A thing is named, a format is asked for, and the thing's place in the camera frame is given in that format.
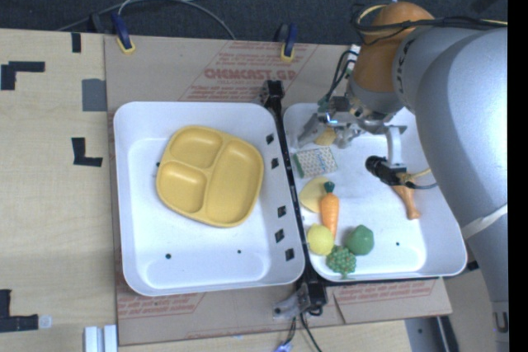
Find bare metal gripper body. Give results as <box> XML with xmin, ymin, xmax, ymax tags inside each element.
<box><xmin>319</xmin><ymin>96</ymin><xmax>408</xmax><ymax>135</ymax></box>

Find small yellow toy food piece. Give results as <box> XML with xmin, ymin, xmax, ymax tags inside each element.
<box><xmin>314</xmin><ymin>127</ymin><xmax>338</xmax><ymax>148</ymax></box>

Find pale yellow wedge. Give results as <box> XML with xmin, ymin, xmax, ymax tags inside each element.
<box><xmin>299</xmin><ymin>176</ymin><xmax>331</xmax><ymax>214</ymax></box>

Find thin black rod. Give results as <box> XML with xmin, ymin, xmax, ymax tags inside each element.
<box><xmin>267</xmin><ymin>105</ymin><xmax>317</xmax><ymax>286</ymax></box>

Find orange carrot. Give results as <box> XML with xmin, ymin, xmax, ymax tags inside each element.
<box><xmin>319</xmin><ymin>181</ymin><xmax>341</xmax><ymax>240</ymax></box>

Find white plastic tray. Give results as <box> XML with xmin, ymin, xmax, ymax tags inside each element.
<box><xmin>282</xmin><ymin>101</ymin><xmax>469</xmax><ymax>283</ymax></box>
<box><xmin>113</xmin><ymin>101</ymin><xmax>307</xmax><ymax>298</ymax></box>

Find brown chicken drumstick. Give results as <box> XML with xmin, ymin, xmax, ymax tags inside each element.
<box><xmin>390</xmin><ymin>176</ymin><xmax>422</xmax><ymax>221</ymax></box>

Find green pepper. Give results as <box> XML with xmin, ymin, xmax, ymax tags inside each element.
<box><xmin>344</xmin><ymin>223</ymin><xmax>375</xmax><ymax>256</ymax></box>

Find yellow lemon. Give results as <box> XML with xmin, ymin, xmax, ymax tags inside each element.
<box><xmin>306</xmin><ymin>223</ymin><xmax>336</xmax><ymax>257</ymax></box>

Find yellow divided plate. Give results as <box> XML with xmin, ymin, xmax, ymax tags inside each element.
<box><xmin>155</xmin><ymin>124</ymin><xmax>266</xmax><ymax>229</ymax></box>

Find green grapes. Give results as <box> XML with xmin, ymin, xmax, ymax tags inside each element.
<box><xmin>325</xmin><ymin>245</ymin><xmax>358</xmax><ymax>280</ymax></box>

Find brown cardboard board, red print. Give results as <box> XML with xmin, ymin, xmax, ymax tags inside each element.
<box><xmin>102</xmin><ymin>35</ymin><xmax>453</xmax><ymax>347</ymax></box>

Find black cylinder on white bracket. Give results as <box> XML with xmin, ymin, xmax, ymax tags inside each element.
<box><xmin>365</xmin><ymin>124</ymin><xmax>409</xmax><ymax>187</ymax></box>

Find black block with thin wires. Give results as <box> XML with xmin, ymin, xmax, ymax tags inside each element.
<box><xmin>261</xmin><ymin>79</ymin><xmax>286</xmax><ymax>109</ymax></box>
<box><xmin>294</xmin><ymin>279</ymin><xmax>329</xmax><ymax>317</ymax></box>

